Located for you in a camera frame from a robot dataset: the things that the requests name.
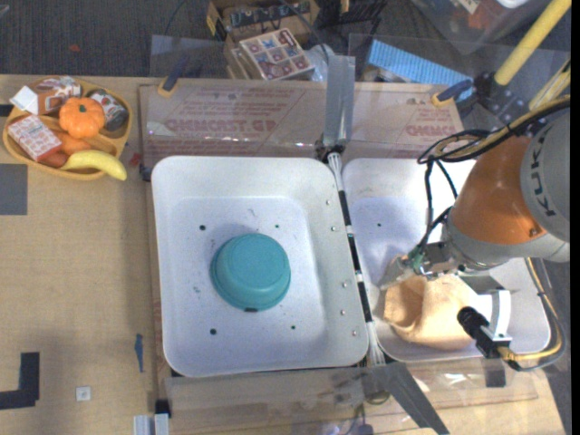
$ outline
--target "dark floor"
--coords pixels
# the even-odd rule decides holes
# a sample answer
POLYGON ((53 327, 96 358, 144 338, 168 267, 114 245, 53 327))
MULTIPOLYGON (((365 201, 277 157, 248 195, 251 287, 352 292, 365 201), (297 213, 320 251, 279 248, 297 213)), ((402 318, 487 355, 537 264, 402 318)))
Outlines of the dark floor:
MULTIPOLYGON (((151 40, 166 33, 181 0, 0 0, 10 5, 0 16, 0 73, 148 76, 151 40)), ((209 0, 190 0, 176 14, 168 35, 210 39, 205 24, 209 0)), ((524 25, 495 44, 513 46, 524 25)), ((348 53, 348 34, 367 34, 369 22, 321 29, 338 53, 348 53)), ((571 51, 571 12, 542 43, 547 51, 571 51)), ((387 0, 377 34, 442 40, 410 0, 387 0)), ((570 265, 549 265, 556 308, 570 336, 570 265)), ((572 432, 571 348, 546 369, 568 433, 572 432)))

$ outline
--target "beige cloth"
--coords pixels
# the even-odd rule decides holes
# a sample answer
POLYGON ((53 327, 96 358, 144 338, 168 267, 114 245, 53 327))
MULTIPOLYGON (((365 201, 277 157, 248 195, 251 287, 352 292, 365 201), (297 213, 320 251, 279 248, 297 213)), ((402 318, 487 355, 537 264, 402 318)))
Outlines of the beige cloth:
POLYGON ((416 275, 387 289, 384 319, 403 340, 459 350, 472 342, 457 321, 468 304, 469 287, 455 275, 430 281, 416 275))

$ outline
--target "orange pumpkin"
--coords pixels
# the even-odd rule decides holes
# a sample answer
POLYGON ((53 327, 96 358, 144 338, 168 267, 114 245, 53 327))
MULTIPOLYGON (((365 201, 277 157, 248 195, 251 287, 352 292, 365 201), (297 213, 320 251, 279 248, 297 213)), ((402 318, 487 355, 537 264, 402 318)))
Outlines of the orange pumpkin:
POLYGON ((75 139, 94 137, 105 125, 105 112, 92 98, 72 97, 60 109, 59 124, 75 139))

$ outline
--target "plastic storage box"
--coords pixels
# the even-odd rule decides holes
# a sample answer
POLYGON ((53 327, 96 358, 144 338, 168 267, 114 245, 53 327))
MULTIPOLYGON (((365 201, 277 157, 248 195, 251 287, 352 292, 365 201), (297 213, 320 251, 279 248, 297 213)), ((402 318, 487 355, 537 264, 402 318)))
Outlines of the plastic storage box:
POLYGON ((459 52, 467 54, 529 23, 551 0, 411 0, 459 52))

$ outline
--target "red and white box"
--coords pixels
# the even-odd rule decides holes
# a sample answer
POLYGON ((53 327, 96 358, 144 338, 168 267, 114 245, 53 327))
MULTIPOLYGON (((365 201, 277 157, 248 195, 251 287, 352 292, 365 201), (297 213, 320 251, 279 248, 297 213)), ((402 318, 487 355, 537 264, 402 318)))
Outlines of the red and white box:
POLYGON ((8 126, 8 135, 34 161, 45 159, 63 146, 56 134, 38 116, 33 114, 10 124, 8 126))

